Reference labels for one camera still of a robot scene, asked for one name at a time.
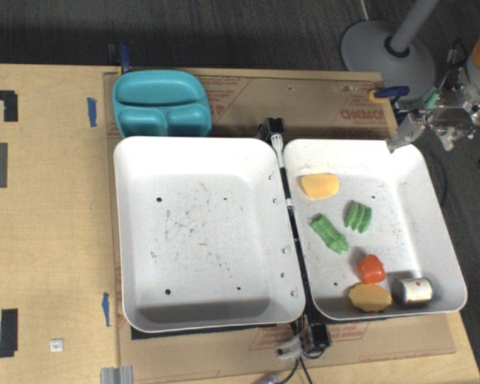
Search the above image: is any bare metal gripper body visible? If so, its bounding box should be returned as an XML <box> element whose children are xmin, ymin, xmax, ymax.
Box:
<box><xmin>422</xmin><ymin>90</ymin><xmax>480</xmax><ymax>136</ymax></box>

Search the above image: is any grey floor stand with pole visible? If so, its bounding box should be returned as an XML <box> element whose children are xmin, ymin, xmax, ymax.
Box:
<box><xmin>340</xmin><ymin>0</ymin><xmax>459</xmax><ymax>102</ymax></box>

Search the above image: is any white plastic tray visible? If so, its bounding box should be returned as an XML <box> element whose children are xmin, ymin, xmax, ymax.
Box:
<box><xmin>282</xmin><ymin>138</ymin><xmax>469</xmax><ymax>322</ymax></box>
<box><xmin>112</xmin><ymin>135</ymin><xmax>307</xmax><ymax>334</ymax></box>

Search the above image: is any brown cardboard board red print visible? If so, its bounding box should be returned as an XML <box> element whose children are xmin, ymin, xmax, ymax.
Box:
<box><xmin>103</xmin><ymin>66</ymin><xmax>458</xmax><ymax>380</ymax></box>

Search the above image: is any green ridged pea pod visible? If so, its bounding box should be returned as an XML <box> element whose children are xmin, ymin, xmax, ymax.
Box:
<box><xmin>343</xmin><ymin>200</ymin><xmax>374</xmax><ymax>234</ymax></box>

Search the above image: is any yellow bread slice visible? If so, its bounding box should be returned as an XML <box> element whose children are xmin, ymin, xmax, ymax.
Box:
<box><xmin>300</xmin><ymin>173</ymin><xmax>341</xmax><ymax>202</ymax></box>

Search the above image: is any green asparagus bunch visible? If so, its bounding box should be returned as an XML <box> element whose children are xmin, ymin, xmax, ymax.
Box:
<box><xmin>308</xmin><ymin>213</ymin><xmax>350</xmax><ymax>256</ymax></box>

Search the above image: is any thin black and white rod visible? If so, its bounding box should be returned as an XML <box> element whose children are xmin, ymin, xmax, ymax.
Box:
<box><xmin>270</xmin><ymin>133</ymin><xmax>325</xmax><ymax>328</ymax></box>

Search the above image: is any orange bell pepper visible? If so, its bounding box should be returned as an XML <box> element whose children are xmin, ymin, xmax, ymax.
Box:
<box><xmin>356</xmin><ymin>254</ymin><xmax>386</xmax><ymax>285</ymax></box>

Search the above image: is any small silver can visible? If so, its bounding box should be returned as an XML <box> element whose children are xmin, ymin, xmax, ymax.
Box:
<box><xmin>390</xmin><ymin>276</ymin><xmax>434</xmax><ymax>307</ymax></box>

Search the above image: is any yellow round biscuit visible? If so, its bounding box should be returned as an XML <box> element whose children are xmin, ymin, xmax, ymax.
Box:
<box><xmin>347</xmin><ymin>282</ymin><xmax>394</xmax><ymax>314</ymax></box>

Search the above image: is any blue divided plate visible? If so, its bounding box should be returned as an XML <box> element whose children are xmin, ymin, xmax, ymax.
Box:
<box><xmin>112</xmin><ymin>69</ymin><xmax>214</xmax><ymax>138</ymax></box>

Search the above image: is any black block with thin wires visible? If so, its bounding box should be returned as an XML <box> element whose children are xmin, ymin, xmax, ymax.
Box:
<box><xmin>257</xmin><ymin>117</ymin><xmax>286</xmax><ymax>142</ymax></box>
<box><xmin>302</xmin><ymin>321</ymin><xmax>333</xmax><ymax>356</ymax></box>

